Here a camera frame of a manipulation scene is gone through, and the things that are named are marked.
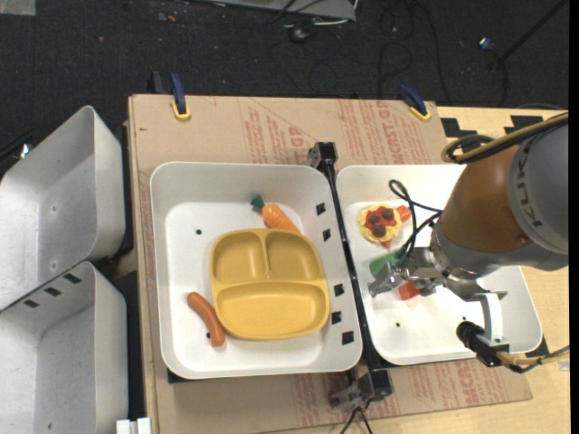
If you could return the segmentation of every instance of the yellow divided plate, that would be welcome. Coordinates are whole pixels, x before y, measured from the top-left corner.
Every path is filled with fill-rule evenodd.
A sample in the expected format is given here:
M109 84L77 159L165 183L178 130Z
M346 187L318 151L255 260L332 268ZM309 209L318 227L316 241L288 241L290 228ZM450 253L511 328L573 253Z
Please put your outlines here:
M211 250L217 317L241 339L287 339L318 331L329 295L316 247L294 231L231 231Z

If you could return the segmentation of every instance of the black floor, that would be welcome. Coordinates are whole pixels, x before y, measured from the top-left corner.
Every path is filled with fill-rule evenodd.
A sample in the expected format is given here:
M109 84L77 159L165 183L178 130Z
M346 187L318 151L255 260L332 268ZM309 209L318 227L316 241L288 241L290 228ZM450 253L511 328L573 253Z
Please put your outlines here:
M283 25L295 15L182 0L36 0L36 16L0 14L0 149L29 128L39 143L85 104L122 123L151 71L178 72L196 95L395 99L404 81L440 105L568 109L568 3L490 68L560 1L362 0L356 23L294 43ZM480 49L482 37L493 51Z

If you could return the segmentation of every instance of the white bin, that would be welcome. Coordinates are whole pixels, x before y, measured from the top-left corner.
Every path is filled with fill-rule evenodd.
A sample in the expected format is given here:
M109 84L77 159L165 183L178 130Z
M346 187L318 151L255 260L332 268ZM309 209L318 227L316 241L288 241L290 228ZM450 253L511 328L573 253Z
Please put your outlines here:
M0 314L0 432L111 434L128 415L123 296L83 262Z
M310 335L249 341L227 335L212 347L203 320L186 303L211 301L210 251L229 231L264 228L250 204L278 204L316 246L329 292L330 318ZM339 372L362 353L354 293L326 177L304 165L167 163L151 177L161 350L186 379Z
M463 301L442 286L428 297L409 300L401 300L396 290L370 296L368 283L374 281L370 261L388 251L362 236L357 215L372 204L407 205L388 187L391 179L401 182L417 203L444 209L463 169L460 165L353 165L337 175L337 193L368 329L376 351L390 363L406 365L472 358L474 353L456 336L456 328L465 319L484 326L482 307L478 301ZM432 214L416 208L417 225ZM400 248L412 230L410 221L403 223L389 251ZM416 246L428 246L431 233L428 227L422 230ZM503 267L479 279L479 284L491 291L507 291L500 304L510 352L537 348L543 332L521 268Z
M0 184L0 310L84 260L117 252L125 233L120 143L84 107Z

